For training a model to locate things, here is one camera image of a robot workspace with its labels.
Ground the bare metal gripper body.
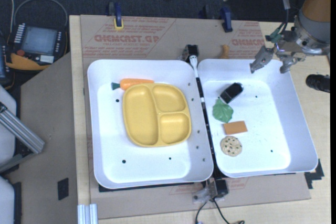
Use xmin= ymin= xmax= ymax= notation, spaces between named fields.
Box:
xmin=274 ymin=30 xmax=331 ymax=58

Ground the tan curved toy piece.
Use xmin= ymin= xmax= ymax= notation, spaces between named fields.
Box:
xmin=218 ymin=44 xmax=230 ymax=59

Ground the small black box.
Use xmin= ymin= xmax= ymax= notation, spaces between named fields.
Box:
xmin=219 ymin=82 xmax=244 ymax=104

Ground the white plastic tray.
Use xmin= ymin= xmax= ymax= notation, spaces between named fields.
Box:
xmin=196 ymin=58 xmax=319 ymax=179
xmin=87 ymin=59 xmax=214 ymax=190

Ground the green lettuce leaf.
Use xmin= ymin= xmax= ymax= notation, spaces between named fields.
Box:
xmin=212 ymin=98 xmax=234 ymax=124

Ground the thin black and white rod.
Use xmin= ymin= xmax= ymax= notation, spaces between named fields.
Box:
xmin=189 ymin=55 xmax=219 ymax=179

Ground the orange cheese slice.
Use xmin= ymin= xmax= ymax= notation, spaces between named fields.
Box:
xmin=223 ymin=120 xmax=248 ymax=136

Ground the tan chocolate chip biscuit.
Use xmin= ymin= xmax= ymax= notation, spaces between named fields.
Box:
xmin=219 ymin=135 xmax=243 ymax=158

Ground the brown cardboard board red print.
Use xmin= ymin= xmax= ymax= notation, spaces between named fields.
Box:
xmin=80 ymin=14 xmax=312 ymax=220

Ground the orange carrot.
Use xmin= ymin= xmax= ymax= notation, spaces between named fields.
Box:
xmin=111 ymin=78 xmax=155 ymax=92

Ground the yellow divided plate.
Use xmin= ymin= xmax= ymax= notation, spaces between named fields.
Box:
xmin=122 ymin=83 xmax=192 ymax=148

